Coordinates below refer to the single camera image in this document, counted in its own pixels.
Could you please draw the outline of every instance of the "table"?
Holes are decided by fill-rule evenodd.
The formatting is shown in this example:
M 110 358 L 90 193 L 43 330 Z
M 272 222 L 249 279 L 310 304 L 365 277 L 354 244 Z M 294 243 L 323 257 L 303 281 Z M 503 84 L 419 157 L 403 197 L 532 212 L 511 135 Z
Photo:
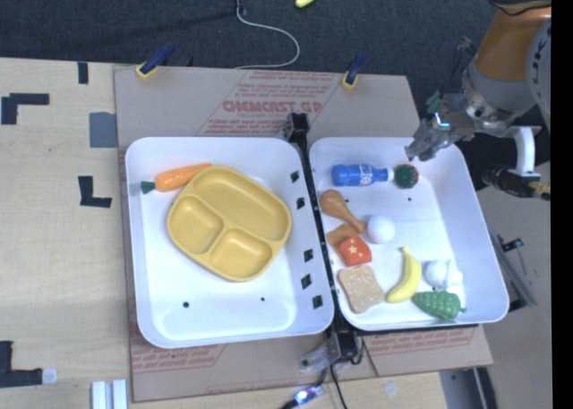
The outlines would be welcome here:
M 115 113 L 113 70 L 113 64 L 0 59 L 1 95 L 17 104 L 14 124 L 0 125 L 0 340 L 13 341 L 14 370 L 57 372 L 55 383 L 1 388 L 0 407 L 90 407 L 91 382 L 129 382 L 118 153 L 90 140 L 90 115 Z M 21 96 L 45 93 L 49 105 Z M 79 177 L 93 182 L 84 199 L 111 198 L 109 207 L 82 206 Z M 325 387 L 313 407 L 341 407 L 334 385 Z M 446 407 L 437 372 L 357 379 L 341 388 L 351 407 L 419 407 L 421 400 L 424 407 Z M 130 407 L 280 407 L 296 390 L 130 401 Z

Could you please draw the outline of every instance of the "yellow plate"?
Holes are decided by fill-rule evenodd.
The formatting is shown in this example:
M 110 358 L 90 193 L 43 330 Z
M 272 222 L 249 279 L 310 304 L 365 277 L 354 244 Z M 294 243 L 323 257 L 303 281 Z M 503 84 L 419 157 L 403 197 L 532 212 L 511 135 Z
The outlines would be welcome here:
M 276 194 L 227 166 L 199 172 L 167 216 L 169 237 L 183 253 L 235 282 L 259 276 L 291 227 L 290 211 Z

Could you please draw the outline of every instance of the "dark background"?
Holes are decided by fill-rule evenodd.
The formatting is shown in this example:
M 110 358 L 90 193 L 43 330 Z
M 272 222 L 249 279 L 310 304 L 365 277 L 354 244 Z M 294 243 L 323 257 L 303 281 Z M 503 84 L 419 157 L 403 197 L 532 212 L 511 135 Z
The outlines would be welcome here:
M 447 78 L 458 40 L 478 46 L 495 13 L 487 0 L 317 0 L 303 10 L 294 1 L 241 0 L 247 21 L 298 40 L 298 60 L 281 70 L 343 72 L 363 51 L 360 72 L 405 75 L 420 116 Z M 167 43 L 177 48 L 173 65 L 191 57 L 200 67 L 282 64 L 295 54 L 286 36 L 237 20 L 235 0 L 0 0 L 2 57 L 140 64 Z M 536 155 L 548 160 L 539 108 L 518 123 L 543 127 Z M 485 166 L 515 165 L 513 140 L 478 134 L 458 146 L 477 189 Z

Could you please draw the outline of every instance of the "white cable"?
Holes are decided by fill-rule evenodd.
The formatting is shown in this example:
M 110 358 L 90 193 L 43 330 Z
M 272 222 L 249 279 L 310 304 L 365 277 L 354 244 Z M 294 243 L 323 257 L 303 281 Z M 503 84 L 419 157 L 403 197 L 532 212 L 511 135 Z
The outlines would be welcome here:
M 258 28 L 261 28 L 261 29 L 274 30 L 274 31 L 276 31 L 276 32 L 278 32 L 278 33 L 282 33 L 283 35 L 286 35 L 287 37 L 289 37 L 289 38 L 293 41 L 293 43 L 295 43 L 295 46 L 296 46 L 296 54 L 295 54 L 295 57 L 293 57 L 290 61 L 285 62 L 285 63 L 283 63 L 283 64 L 271 64 L 271 65 L 243 65 L 243 66 L 241 66 L 241 67 L 236 67 L 236 69 L 265 68 L 265 67 L 272 67 L 272 68 L 285 67 L 285 66 L 287 66 L 287 65 L 293 64 L 293 63 L 296 61 L 296 59 L 298 59 L 298 56 L 299 56 L 300 51 L 301 51 L 301 48 L 298 46 L 298 41 L 296 41 L 296 38 L 295 38 L 295 37 L 293 37 L 293 36 L 292 36 L 290 33 L 288 33 L 286 30 L 282 30 L 282 29 L 279 29 L 279 28 L 277 28 L 277 27 L 266 26 L 266 25 L 263 25 L 263 24 L 257 24 L 257 23 L 255 23 L 255 22 L 249 22 L 249 21 L 245 20 L 245 19 L 243 18 L 243 16 L 241 16 L 241 14 L 240 14 L 241 4 L 240 4 L 239 0 L 235 0 L 235 2 L 236 2 L 236 10 L 235 10 L 236 17 L 237 17 L 237 19 L 238 19 L 240 22 L 242 22 L 243 24 L 246 24 L 246 25 L 248 25 L 248 26 L 258 27 Z

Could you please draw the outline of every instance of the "blue clamp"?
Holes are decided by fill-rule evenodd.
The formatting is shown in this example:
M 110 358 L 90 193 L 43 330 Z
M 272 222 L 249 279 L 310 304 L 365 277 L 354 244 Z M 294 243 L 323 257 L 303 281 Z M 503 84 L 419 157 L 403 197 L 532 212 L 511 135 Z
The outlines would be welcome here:
M 153 53 L 147 61 L 140 64 L 135 72 L 142 80 L 147 80 L 158 70 L 158 65 L 164 64 L 167 59 L 175 52 L 175 45 L 165 45 Z
M 364 60 L 366 59 L 365 53 L 358 53 L 352 62 L 346 68 L 346 72 L 342 77 L 342 82 L 340 83 L 344 89 L 352 90 L 355 88 L 356 83 L 358 81 L 357 75 L 358 71 L 364 64 Z

